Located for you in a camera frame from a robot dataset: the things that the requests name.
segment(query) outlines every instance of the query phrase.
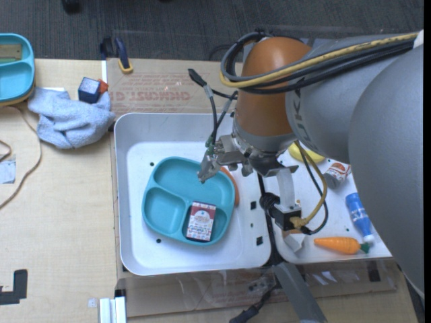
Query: white bottle cap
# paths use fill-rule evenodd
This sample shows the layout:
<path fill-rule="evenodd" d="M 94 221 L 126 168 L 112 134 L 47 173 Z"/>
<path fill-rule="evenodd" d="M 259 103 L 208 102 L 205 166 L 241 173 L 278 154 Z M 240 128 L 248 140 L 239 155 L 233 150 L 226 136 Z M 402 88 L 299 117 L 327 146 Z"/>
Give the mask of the white bottle cap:
<path fill-rule="evenodd" d="M 364 236 L 364 242 L 369 243 L 369 244 L 374 243 L 374 236 L 372 234 Z"/>

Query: teal divided plate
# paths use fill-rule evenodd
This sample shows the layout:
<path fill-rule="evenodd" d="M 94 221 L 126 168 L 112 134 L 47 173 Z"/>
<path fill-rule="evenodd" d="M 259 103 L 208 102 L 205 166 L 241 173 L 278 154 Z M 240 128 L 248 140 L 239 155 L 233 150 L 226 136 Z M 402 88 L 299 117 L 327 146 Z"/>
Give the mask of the teal divided plate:
<path fill-rule="evenodd" d="M 201 164 L 181 157 L 163 159 L 154 168 L 143 194 L 142 216 L 154 231 L 184 243 L 208 246 L 225 234 L 234 209 L 235 188 L 227 175 L 218 172 L 200 183 Z M 193 201 L 215 205 L 211 239 L 200 242 L 186 238 Z"/>
<path fill-rule="evenodd" d="M 18 46 L 16 57 L 0 56 L 0 106 L 20 102 L 34 87 L 34 54 L 31 44 L 18 34 L 0 34 L 0 55 Z"/>

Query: yellow cable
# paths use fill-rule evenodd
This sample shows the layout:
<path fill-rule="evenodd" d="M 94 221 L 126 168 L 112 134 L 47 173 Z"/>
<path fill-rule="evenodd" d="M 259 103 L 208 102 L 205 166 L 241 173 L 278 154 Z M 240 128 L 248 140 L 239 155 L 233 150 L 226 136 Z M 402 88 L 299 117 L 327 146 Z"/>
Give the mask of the yellow cable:
<path fill-rule="evenodd" d="M 314 216 L 317 214 L 319 209 L 322 207 L 322 205 L 326 199 L 326 195 L 328 192 L 328 186 L 327 186 L 325 178 L 323 177 L 323 175 L 322 175 L 321 171 L 319 170 L 319 168 L 317 167 L 316 163 L 313 161 L 311 156 L 308 155 L 306 150 L 301 146 L 300 142 L 297 140 L 294 143 L 296 146 L 298 146 L 301 154 L 304 155 L 304 157 L 310 162 L 311 166 L 314 168 L 316 173 L 319 175 L 319 178 L 321 179 L 322 184 L 323 184 L 323 192 L 322 192 L 321 199 L 319 200 L 319 202 L 317 203 L 316 207 L 313 209 L 311 214 L 306 218 L 299 218 L 299 217 L 290 218 L 290 222 L 294 224 L 294 227 L 296 229 L 300 229 L 302 226 L 305 226 L 307 223 L 309 223 L 311 221 L 311 219 L 314 218 Z"/>
<path fill-rule="evenodd" d="M 268 81 L 271 81 L 274 79 L 278 79 L 279 77 L 283 77 L 284 75 L 292 74 L 293 72 L 299 71 L 301 69 L 317 65 L 317 64 L 322 63 L 323 61 L 326 61 L 326 60 L 331 60 L 331 59 L 334 59 L 336 57 L 341 57 L 343 55 L 351 54 L 353 52 L 358 52 L 361 50 L 375 48 L 377 46 L 383 46 L 386 44 L 399 42 L 402 40 L 410 40 L 410 39 L 415 38 L 417 35 L 418 35 L 418 32 L 414 32 L 413 34 L 404 34 L 404 35 L 400 35 L 400 36 L 383 38 L 381 40 L 373 40 L 370 42 L 355 44 L 353 46 L 348 46 L 346 48 L 334 50 L 333 52 L 328 52 L 327 54 L 323 54 L 323 55 L 321 55 L 319 57 L 315 57 L 313 59 L 305 60 L 301 63 L 283 68 L 283 69 L 276 71 L 274 73 L 266 74 L 262 77 L 258 77 L 258 78 L 254 78 L 254 79 L 250 79 L 250 80 L 246 80 L 246 81 L 238 81 L 238 82 L 228 81 L 225 79 L 225 77 L 221 71 L 219 73 L 219 77 L 220 77 L 220 81 L 225 86 L 228 86 L 228 87 L 242 88 L 242 87 L 248 87 L 248 86 L 252 86 L 252 85 L 258 85 L 258 84 L 265 83 L 265 82 L 268 82 Z"/>

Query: small blue cube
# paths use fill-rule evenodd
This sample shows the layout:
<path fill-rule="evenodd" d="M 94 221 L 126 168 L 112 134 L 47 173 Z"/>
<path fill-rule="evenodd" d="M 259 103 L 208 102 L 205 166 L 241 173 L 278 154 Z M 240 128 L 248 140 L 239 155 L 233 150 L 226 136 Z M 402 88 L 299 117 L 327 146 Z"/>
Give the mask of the small blue cube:
<path fill-rule="evenodd" d="M 99 99 L 100 82 L 98 80 L 84 77 L 78 89 L 78 98 L 82 102 L 96 103 Z"/>

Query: blue towel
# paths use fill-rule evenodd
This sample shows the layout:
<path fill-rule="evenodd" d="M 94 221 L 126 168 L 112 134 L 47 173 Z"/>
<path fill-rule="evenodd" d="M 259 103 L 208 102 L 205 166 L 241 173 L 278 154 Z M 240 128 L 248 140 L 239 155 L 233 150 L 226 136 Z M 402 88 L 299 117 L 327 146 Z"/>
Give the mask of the blue towel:
<path fill-rule="evenodd" d="M 60 149 L 78 148 L 102 138 L 114 122 L 109 93 L 94 104 L 71 100 L 67 91 L 35 87 L 28 109 L 39 114 L 36 132 Z"/>

